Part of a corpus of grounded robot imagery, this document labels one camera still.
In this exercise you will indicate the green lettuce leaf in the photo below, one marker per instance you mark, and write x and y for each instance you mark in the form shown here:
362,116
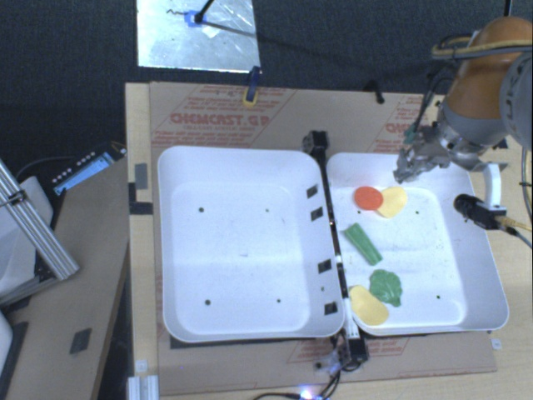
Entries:
385,286

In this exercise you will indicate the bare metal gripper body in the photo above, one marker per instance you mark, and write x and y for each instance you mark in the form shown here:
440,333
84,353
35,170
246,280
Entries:
433,152

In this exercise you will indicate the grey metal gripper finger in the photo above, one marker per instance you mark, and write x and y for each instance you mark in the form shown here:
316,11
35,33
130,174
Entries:
400,174
417,171

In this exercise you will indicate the yellow oval slice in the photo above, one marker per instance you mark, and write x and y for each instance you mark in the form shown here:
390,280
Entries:
395,204
368,306

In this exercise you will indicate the black cylinder on white bracket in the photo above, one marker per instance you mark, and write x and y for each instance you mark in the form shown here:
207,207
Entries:
474,211

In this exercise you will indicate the white plastic tray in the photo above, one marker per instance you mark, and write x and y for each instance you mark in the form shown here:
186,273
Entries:
433,265
241,248

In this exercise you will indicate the thin black and white rod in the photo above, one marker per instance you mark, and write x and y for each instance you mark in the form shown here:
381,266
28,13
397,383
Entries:
333,227

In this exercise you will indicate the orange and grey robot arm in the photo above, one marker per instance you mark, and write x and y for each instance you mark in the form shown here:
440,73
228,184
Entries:
479,81

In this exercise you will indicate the green celery stick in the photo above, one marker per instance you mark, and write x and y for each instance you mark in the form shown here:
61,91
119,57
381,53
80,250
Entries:
363,244

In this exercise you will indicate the brown cardboard board red print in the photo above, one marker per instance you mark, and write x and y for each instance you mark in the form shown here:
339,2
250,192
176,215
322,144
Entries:
283,115

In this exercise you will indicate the orange round slice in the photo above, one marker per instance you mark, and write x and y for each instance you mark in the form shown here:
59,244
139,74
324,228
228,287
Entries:
368,198

